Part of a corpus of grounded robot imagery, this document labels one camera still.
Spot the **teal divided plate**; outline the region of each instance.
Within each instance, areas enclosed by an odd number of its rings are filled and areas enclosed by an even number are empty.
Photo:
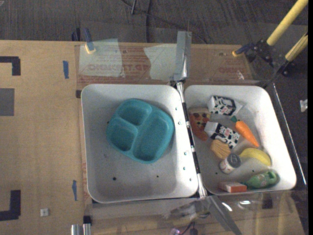
[[[173,132],[174,122],[163,110],[139,99],[128,99],[116,109],[106,136],[122,154],[151,164],[162,156]]]

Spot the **orange toy food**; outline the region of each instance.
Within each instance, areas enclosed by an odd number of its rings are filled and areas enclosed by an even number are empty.
[[[193,108],[189,110],[192,132],[199,139],[206,141],[209,137],[204,132],[206,123],[210,121],[211,113],[207,108]]]
[[[241,120],[237,120],[235,116],[233,116],[230,120],[236,123],[235,128],[237,129],[238,133],[242,135],[246,140],[251,142],[254,146],[259,147],[259,143],[257,142],[254,134],[250,130],[249,126]]]

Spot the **toy carrot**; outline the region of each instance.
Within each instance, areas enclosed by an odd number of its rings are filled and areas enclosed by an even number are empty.
[[[233,116],[230,120],[236,123],[235,127],[239,134],[241,134],[245,139],[254,144],[256,147],[259,147],[259,143],[257,142],[254,134],[245,122],[238,120],[235,116]]]

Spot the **pizza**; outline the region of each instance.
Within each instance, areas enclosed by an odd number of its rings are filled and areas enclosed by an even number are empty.
[[[193,134],[202,141],[206,141],[208,135],[204,132],[204,128],[210,121],[211,113],[207,108],[191,108],[188,112]]]

